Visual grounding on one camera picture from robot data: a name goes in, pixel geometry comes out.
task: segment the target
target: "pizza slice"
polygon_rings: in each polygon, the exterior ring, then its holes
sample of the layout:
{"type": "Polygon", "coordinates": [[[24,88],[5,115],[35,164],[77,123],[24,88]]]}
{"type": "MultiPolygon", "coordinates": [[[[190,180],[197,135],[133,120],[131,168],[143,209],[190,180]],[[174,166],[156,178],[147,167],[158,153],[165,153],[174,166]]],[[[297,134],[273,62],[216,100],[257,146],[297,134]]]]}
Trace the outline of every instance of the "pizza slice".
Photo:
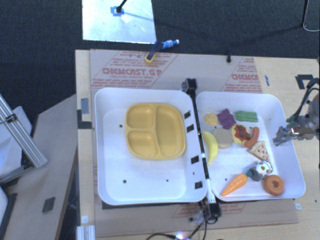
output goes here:
{"type": "Polygon", "coordinates": [[[258,141],[256,144],[254,144],[249,152],[260,160],[270,161],[270,156],[266,149],[266,144],[263,140],[258,141]]]}

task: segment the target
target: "yellow plate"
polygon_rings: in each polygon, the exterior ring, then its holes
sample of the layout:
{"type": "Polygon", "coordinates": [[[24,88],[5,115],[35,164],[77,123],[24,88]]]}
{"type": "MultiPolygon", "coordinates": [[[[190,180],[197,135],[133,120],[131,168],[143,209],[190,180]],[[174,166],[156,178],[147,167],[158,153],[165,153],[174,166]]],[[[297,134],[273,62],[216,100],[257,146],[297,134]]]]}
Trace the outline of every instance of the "yellow plate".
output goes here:
{"type": "Polygon", "coordinates": [[[125,115],[125,139],[132,154],[149,160],[169,160],[186,149],[180,112],[164,103],[138,103],[125,115]]]}

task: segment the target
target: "brown donut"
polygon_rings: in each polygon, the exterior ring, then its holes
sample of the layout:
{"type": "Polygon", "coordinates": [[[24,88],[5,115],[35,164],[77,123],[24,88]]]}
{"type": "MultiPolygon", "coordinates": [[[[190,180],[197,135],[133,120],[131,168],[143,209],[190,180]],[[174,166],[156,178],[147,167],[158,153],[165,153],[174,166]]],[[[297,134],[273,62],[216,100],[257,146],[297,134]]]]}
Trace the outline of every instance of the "brown donut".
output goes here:
{"type": "Polygon", "coordinates": [[[263,185],[265,191],[274,196],[280,196],[285,189],[285,183],[278,175],[269,175],[263,185]]]}

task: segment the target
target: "blue pen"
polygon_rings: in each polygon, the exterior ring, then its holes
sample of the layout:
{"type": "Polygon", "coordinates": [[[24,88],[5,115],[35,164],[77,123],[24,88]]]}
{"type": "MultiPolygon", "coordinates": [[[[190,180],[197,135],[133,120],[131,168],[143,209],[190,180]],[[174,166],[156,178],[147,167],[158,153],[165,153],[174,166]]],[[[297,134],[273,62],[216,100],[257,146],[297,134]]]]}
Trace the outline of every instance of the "blue pen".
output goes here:
{"type": "Polygon", "coordinates": [[[168,41],[165,41],[165,42],[162,42],[163,43],[163,46],[162,46],[162,50],[164,49],[167,49],[167,48],[170,48],[172,46],[175,46],[175,45],[178,45],[179,44],[179,40],[168,40],[168,41]]]}

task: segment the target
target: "yellow banana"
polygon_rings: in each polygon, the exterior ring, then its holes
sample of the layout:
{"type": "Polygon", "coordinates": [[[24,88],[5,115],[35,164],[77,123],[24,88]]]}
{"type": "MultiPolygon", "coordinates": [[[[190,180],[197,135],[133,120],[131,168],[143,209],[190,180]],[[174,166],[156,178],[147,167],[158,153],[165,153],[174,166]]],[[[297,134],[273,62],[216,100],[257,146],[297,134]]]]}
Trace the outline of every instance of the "yellow banana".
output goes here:
{"type": "Polygon", "coordinates": [[[205,140],[205,142],[208,144],[209,147],[209,159],[208,159],[208,166],[211,164],[211,162],[217,157],[218,155],[218,142],[216,137],[209,131],[203,130],[202,131],[202,137],[205,140]]]}

